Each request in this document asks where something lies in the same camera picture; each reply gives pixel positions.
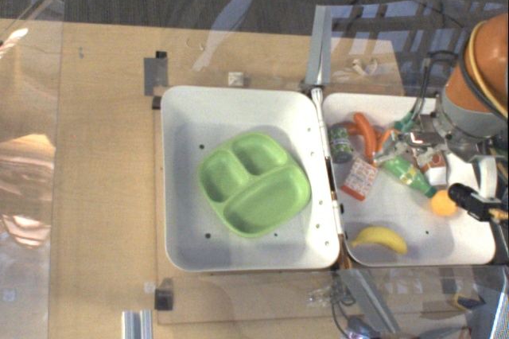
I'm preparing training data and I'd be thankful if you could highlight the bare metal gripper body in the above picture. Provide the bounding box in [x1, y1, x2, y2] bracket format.
[397, 115, 453, 158]

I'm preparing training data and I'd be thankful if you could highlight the green bottle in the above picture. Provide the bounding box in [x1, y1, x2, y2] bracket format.
[382, 155, 439, 200]

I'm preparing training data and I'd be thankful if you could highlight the white and orange carton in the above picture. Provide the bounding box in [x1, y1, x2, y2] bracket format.
[412, 149, 451, 188]

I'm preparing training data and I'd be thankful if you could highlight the orange and white packet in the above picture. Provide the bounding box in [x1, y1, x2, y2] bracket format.
[340, 157, 380, 203]

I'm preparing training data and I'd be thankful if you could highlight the orange carrot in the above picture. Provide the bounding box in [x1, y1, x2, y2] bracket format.
[340, 121, 393, 152]

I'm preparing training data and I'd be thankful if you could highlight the green and white can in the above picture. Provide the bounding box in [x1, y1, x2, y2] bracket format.
[328, 126, 355, 165]

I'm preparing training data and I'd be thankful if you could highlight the orange ball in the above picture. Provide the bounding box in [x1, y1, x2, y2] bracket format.
[430, 189, 459, 217]

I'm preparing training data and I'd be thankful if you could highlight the white plastic tray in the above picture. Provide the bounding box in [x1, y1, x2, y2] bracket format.
[321, 92, 497, 267]
[160, 85, 342, 273]

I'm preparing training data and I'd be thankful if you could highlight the yellow banana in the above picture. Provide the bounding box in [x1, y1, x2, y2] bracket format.
[349, 225, 409, 255]

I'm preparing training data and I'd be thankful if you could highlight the green divided plate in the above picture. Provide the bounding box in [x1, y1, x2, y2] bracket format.
[197, 131, 313, 239]

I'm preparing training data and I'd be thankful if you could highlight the black cylinder on white bracket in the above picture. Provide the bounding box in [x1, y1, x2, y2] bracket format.
[448, 154, 504, 223]

